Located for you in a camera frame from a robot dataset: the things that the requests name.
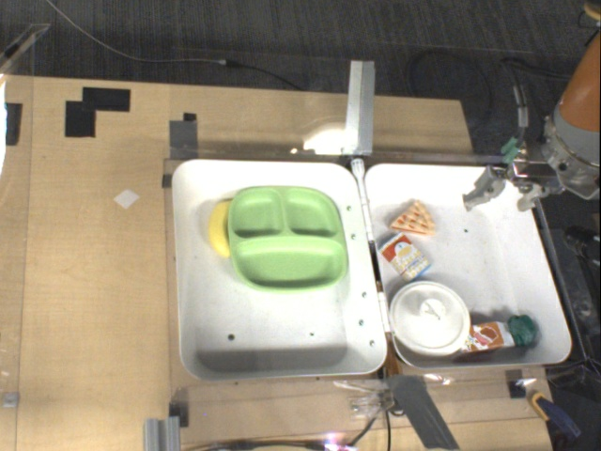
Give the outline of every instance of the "small food box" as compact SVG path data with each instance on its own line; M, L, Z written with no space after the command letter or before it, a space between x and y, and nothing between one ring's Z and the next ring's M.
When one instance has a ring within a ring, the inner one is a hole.
M434 236L407 233L424 257L414 275L404 277L378 256L384 290L390 302L407 281L433 281L456 292L472 324L529 315L537 337L526 348L461 360L421 354L395 339L397 352L421 368L559 363L571 339L534 218L517 210L513 187L467 212L462 194L481 172L413 164L368 170L368 224L378 248L399 239L391 221L416 199L436 223ZM232 256L211 247L209 221L220 202L256 188L263 190L242 204L264 206L262 221L242 212L229 229L235 234L230 243L243 251L236 269ZM318 207L330 217L319 225L307 219L317 206L312 191L327 197ZM333 163L188 161L174 174L173 205L179 346L191 374L202 380L361 375L382 366L389 317L380 311L362 201L347 169ZM286 279L287 272L278 271L288 265L287 256L314 266L315 275L306 282Z

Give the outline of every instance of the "green divided plate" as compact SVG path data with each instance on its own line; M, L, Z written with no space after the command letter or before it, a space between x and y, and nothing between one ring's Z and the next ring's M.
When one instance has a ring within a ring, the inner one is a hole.
M325 288L347 273L340 215L320 191L244 189L230 205L227 226L234 269L252 288Z

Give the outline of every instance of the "green bottle cap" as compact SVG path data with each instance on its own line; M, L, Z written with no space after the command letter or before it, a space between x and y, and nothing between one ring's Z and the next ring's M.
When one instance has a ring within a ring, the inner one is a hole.
M507 326L519 348L529 346L536 337L536 326L530 316L512 316L507 321Z

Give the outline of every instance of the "dark floor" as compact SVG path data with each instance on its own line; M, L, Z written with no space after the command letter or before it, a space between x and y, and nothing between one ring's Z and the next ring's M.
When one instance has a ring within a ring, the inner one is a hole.
M511 82L500 60L519 57L569 74L593 32L588 18L578 23L582 0L51 1L127 54L234 59L306 90L345 92L348 61L374 60L379 95L461 99L472 143L485 153L498 152L516 131ZM85 37L43 0L0 2L0 48L30 23L52 25L37 47L40 75L290 88L257 70L136 62ZM564 83L519 78L538 132ZM592 419L598 403L560 394L589 428L579 449L599 449L601 425Z

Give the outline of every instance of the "pizza slice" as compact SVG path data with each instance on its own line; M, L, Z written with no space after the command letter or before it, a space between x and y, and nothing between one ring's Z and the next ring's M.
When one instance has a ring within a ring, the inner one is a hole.
M411 207L394 219L391 228L426 236L433 236L436 233L436 225L430 212L419 200L416 200Z

